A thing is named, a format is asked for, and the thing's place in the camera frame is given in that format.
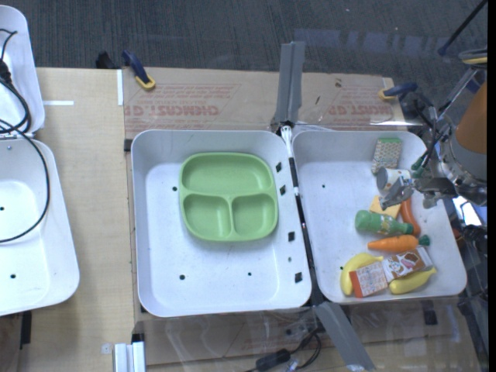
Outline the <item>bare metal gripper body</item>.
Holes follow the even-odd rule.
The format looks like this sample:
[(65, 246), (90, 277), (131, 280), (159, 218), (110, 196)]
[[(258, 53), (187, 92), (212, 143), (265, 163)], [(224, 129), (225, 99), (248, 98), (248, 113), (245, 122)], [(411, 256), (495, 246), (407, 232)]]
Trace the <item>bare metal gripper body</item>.
[(444, 176), (435, 176), (423, 167), (412, 171), (412, 177), (414, 188), (423, 194), (422, 206), (425, 209), (435, 207), (438, 201), (452, 201), (465, 185), (461, 179), (453, 181)]

